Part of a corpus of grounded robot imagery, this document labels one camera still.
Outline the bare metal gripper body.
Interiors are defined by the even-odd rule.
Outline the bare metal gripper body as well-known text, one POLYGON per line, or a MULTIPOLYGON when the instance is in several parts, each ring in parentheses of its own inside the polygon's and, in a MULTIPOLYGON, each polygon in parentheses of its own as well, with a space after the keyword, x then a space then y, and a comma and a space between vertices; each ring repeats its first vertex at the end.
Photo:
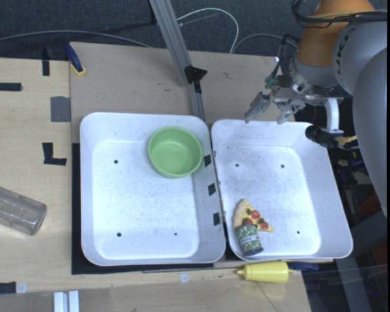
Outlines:
POLYGON ((268 82, 270 99, 279 109, 300 110, 305 105, 323 106, 329 99, 339 102, 345 98, 345 91, 339 86, 318 87, 303 78, 277 75, 268 82))

